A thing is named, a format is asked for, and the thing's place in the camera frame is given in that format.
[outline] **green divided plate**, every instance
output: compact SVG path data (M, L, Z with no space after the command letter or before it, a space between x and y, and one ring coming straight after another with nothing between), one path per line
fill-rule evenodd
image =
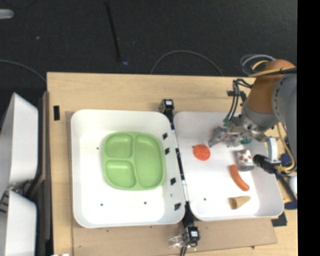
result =
M103 143L103 172L106 180L122 190L152 190L166 176L160 141L142 132L114 132Z

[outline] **green plate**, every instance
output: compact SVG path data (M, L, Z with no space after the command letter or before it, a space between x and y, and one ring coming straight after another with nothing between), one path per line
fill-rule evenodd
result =
M110 185L122 190L152 190L166 176L160 141L142 132L115 132L103 143L103 172Z

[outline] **black floor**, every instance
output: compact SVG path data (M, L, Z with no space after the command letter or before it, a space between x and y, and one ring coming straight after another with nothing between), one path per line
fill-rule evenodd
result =
M118 49L103 0L0 0L0 9L14 11L13 18L0 19L0 59L44 77L49 71L149 74L176 50L209 58L225 76L244 76L239 60L246 54L297 64L298 0L108 3ZM153 73L221 75L208 61L181 52L165 57ZM13 91L36 104L45 89L34 73L0 62L0 114Z

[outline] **red round object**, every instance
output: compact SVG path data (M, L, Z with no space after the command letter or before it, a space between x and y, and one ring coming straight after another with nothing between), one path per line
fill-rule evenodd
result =
M202 161L208 160L210 158L210 149L203 144L198 144L193 147L194 156Z

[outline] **ice cream cone toy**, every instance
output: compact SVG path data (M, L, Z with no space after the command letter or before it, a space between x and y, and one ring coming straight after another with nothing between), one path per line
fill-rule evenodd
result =
M233 210L238 209L239 207L243 206L246 202L248 202L250 199L251 197L248 195L231 197L229 199L230 207Z

